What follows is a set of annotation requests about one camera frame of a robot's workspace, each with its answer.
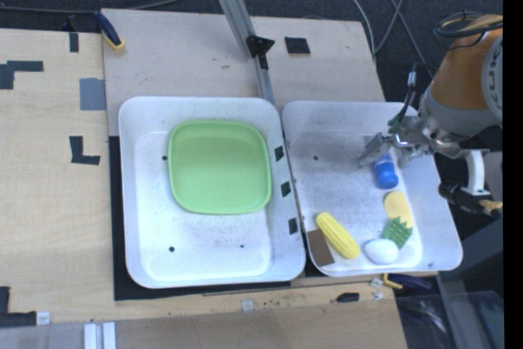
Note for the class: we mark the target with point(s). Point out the green plate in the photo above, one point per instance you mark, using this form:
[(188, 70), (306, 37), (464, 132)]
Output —
[(220, 167)]

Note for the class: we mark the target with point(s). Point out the black cylinder on white bracket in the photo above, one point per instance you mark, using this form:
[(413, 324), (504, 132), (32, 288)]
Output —
[(474, 175)]

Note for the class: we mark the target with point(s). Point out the pale wood board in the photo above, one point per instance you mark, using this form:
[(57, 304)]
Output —
[(184, 61)]

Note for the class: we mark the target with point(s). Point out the yellow corn cob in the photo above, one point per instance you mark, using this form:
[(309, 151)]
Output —
[(337, 235)]

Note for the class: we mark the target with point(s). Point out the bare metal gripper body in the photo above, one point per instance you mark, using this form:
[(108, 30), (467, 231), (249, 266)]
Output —
[(429, 139)]

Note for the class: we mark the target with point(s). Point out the yellow pineapple with green leaves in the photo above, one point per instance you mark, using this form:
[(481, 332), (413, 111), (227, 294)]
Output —
[(398, 208)]

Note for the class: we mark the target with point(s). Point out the blue bottle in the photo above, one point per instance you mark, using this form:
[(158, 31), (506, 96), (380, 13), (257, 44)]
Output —
[(386, 173)]

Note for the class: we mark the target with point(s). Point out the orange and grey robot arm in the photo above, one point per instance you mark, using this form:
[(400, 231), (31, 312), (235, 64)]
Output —
[(457, 86)]

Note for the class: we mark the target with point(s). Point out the brown flat rectangle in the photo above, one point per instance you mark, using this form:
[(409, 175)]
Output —
[(320, 248)]

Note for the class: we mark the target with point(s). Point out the white plastic tray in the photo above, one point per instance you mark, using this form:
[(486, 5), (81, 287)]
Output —
[(204, 249), (339, 184)]

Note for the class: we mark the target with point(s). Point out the white egg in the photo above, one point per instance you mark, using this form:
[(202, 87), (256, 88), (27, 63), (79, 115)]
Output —
[(381, 251)]

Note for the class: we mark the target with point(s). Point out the black block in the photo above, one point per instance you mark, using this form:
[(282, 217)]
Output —
[(348, 297)]

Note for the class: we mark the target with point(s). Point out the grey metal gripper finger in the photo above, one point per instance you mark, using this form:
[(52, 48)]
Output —
[(404, 160), (374, 149)]

